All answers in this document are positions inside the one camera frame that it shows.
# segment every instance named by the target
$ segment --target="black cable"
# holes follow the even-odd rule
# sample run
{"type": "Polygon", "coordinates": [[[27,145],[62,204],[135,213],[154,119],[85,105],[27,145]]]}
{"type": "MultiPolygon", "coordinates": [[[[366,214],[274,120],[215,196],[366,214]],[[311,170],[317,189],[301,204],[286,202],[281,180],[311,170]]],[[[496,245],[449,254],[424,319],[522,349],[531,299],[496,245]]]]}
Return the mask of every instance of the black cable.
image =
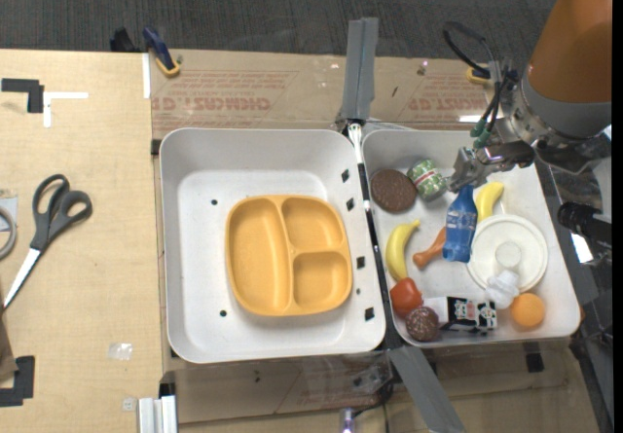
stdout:
{"type": "Polygon", "coordinates": [[[487,124],[487,131],[491,133],[494,130],[495,119],[497,118],[497,109],[499,107],[499,97],[501,94],[502,78],[499,72],[499,65],[497,64],[494,58],[494,53],[492,52],[491,48],[489,47],[489,44],[487,44],[487,41],[485,39],[482,40],[482,45],[485,48],[485,51],[487,51],[487,56],[489,57],[489,61],[490,61],[492,68],[495,68],[494,97],[492,99],[492,102],[489,103],[489,106],[487,107],[487,111],[485,112],[486,115],[483,116],[483,118],[486,120],[489,114],[493,111],[491,119],[489,123],[487,124]]]}
{"type": "Polygon", "coordinates": [[[500,82],[495,83],[494,97],[491,103],[489,104],[489,107],[487,108],[488,111],[493,111],[491,115],[491,119],[489,120],[489,123],[487,125],[487,131],[489,133],[494,131],[495,120],[497,119],[497,112],[499,110],[499,102],[501,100],[501,95],[502,95],[502,92],[504,91],[504,88],[508,84],[508,81],[510,80],[509,73],[508,73],[508,66],[504,67],[501,75],[502,75],[501,83],[500,82]]]}
{"type": "Polygon", "coordinates": [[[476,63],[475,61],[472,61],[469,57],[467,57],[467,55],[458,48],[458,46],[454,43],[454,41],[452,40],[451,36],[450,36],[450,31],[451,30],[455,30],[459,33],[461,33],[462,35],[464,35],[465,37],[468,37],[476,42],[478,42],[481,46],[484,45],[484,47],[486,48],[488,54],[491,52],[491,50],[489,50],[489,46],[487,46],[487,41],[485,40],[485,37],[483,37],[482,35],[480,35],[479,33],[475,32],[474,30],[472,30],[471,28],[466,27],[465,25],[459,23],[458,21],[446,21],[443,25],[443,29],[442,29],[442,34],[444,37],[444,40],[446,41],[446,44],[448,44],[448,46],[450,47],[450,49],[453,50],[453,52],[460,58],[463,60],[463,62],[467,63],[469,66],[471,66],[474,70],[480,72],[484,78],[486,79],[490,79],[491,78],[491,72],[489,71],[488,68],[484,68],[483,66],[481,66],[480,64],[476,63]]]}
{"type": "Polygon", "coordinates": [[[385,417],[385,433],[389,432],[389,415],[387,414],[387,402],[383,403],[383,416],[385,417]]]}
{"type": "Polygon", "coordinates": [[[358,417],[362,413],[365,413],[366,411],[371,411],[372,409],[376,409],[377,407],[384,407],[387,401],[391,398],[391,395],[393,395],[393,382],[388,381],[377,390],[377,396],[379,397],[379,401],[370,407],[366,407],[357,411],[356,413],[353,413],[352,417],[358,417]]]}
{"type": "Polygon", "coordinates": [[[480,66],[479,64],[475,63],[474,61],[472,61],[469,57],[467,57],[463,51],[461,51],[456,45],[455,43],[452,41],[452,39],[450,38],[450,33],[447,30],[443,31],[443,35],[444,35],[444,39],[446,41],[446,43],[448,44],[448,46],[450,47],[450,49],[452,49],[454,51],[454,53],[460,58],[462,59],[463,62],[467,63],[469,66],[471,66],[474,70],[479,71],[480,73],[482,73],[482,75],[486,78],[486,79],[490,79],[491,78],[491,73],[489,73],[489,70],[487,68],[483,68],[482,66],[480,66]]]}

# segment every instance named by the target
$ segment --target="red tomato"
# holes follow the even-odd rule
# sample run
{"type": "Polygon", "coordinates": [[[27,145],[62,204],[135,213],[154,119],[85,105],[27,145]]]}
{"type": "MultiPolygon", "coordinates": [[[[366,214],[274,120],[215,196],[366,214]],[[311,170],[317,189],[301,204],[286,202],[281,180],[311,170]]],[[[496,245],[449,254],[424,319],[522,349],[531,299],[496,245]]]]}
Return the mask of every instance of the red tomato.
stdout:
{"type": "Polygon", "coordinates": [[[393,311],[400,317],[406,317],[411,310],[423,305],[420,290],[416,286],[416,281],[411,277],[400,279],[389,290],[389,297],[393,311]]]}

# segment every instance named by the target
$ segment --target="scissor blade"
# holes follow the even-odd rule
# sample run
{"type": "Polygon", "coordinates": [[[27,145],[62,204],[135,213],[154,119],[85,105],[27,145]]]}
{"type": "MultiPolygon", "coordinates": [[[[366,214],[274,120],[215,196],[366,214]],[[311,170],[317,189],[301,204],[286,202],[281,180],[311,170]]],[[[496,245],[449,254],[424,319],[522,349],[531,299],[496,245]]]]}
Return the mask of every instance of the scissor blade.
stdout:
{"type": "Polygon", "coordinates": [[[41,255],[41,251],[37,249],[30,248],[28,250],[26,259],[23,261],[23,264],[21,264],[21,267],[19,268],[18,275],[16,276],[16,280],[13,281],[13,284],[11,285],[11,289],[9,290],[9,293],[7,293],[7,297],[4,299],[4,308],[9,306],[9,303],[11,302],[11,300],[18,293],[19,288],[21,288],[23,284],[23,281],[26,280],[26,278],[30,274],[30,271],[32,271],[32,268],[35,267],[35,264],[37,263],[37,260],[39,259],[39,255],[41,255]]]}

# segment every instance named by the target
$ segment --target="white plate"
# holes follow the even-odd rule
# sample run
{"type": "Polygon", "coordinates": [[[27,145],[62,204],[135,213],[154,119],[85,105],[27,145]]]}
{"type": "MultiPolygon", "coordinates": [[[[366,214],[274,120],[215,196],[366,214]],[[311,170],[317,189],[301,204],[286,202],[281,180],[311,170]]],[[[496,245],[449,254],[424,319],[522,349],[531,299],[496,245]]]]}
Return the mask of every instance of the white plate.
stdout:
{"type": "Polygon", "coordinates": [[[486,289],[487,280],[499,275],[495,252],[503,243],[511,241],[521,252],[513,271],[519,274],[518,289],[528,291],[541,280],[547,268],[547,243],[538,227],[518,215],[492,215],[476,226],[471,243],[469,273],[478,285],[486,289]]]}

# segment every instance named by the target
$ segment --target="blue bottle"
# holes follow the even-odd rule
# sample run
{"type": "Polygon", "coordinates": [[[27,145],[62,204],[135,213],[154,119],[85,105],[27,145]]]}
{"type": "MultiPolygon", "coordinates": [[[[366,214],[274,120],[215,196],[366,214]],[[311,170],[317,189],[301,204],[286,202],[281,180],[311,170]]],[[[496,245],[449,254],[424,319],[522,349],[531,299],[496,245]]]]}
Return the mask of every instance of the blue bottle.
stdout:
{"type": "Polygon", "coordinates": [[[448,207],[446,242],[442,248],[442,255],[449,262],[469,262],[471,241],[476,232],[476,222],[478,222],[478,210],[473,194],[474,186],[464,185],[458,190],[458,196],[448,207]]]}

